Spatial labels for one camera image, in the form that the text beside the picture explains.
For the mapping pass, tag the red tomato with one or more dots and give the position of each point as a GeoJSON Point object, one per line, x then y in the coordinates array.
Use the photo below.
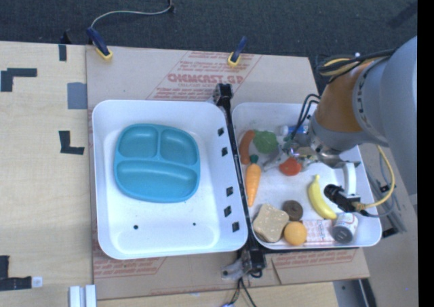
{"type": "Point", "coordinates": [290, 167]}

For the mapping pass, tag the brown doughnut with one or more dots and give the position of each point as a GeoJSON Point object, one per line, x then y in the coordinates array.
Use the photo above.
{"type": "Point", "coordinates": [293, 210]}

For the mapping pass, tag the blue divided plate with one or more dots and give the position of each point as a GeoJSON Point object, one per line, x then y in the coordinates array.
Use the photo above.
{"type": "Point", "coordinates": [156, 163]}

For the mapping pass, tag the green broccoli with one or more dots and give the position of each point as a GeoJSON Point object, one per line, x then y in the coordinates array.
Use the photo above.
{"type": "Point", "coordinates": [266, 141]}

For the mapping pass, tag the yellow banana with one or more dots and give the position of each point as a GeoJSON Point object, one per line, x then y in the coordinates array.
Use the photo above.
{"type": "Point", "coordinates": [319, 199]}

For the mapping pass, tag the orange sausage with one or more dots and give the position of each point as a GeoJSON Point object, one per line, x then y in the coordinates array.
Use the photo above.
{"type": "Point", "coordinates": [245, 147]}

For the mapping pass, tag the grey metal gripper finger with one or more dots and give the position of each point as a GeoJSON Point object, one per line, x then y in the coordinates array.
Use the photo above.
{"type": "Point", "coordinates": [270, 162]}
{"type": "Point", "coordinates": [307, 163]}

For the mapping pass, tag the orange fruit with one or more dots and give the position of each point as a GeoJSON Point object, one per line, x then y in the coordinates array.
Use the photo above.
{"type": "Point", "coordinates": [295, 233]}

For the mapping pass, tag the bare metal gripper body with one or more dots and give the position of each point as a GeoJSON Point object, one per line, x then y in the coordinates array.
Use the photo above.
{"type": "Point", "coordinates": [323, 155]}

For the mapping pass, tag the small white can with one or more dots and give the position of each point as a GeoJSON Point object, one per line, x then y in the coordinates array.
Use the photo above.
{"type": "Point", "coordinates": [345, 227]}

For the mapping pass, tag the brown cardboard board red print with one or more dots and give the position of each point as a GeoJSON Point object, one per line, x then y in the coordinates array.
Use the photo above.
{"type": "Point", "coordinates": [135, 75]}

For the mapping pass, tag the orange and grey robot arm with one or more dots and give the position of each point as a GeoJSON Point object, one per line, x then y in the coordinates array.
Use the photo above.
{"type": "Point", "coordinates": [379, 102]}

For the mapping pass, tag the thin black and white rod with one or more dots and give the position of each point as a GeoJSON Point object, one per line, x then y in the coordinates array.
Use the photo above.
{"type": "Point", "coordinates": [237, 163]}

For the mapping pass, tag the tan bread slice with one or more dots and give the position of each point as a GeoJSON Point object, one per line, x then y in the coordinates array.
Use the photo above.
{"type": "Point", "coordinates": [270, 223]}

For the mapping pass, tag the black cylinder on white bracket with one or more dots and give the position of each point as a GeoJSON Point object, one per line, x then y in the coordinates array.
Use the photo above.
{"type": "Point", "coordinates": [343, 197]}

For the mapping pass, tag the pink and white packet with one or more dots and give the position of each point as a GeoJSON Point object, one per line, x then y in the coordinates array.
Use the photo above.
{"type": "Point", "coordinates": [317, 231]}

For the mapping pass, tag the white plastic tray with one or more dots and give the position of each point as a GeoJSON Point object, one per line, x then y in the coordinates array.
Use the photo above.
{"type": "Point", "coordinates": [162, 227]}
{"type": "Point", "coordinates": [281, 190]}

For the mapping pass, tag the orange carrot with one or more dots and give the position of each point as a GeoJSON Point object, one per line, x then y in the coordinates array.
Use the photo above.
{"type": "Point", "coordinates": [253, 182]}

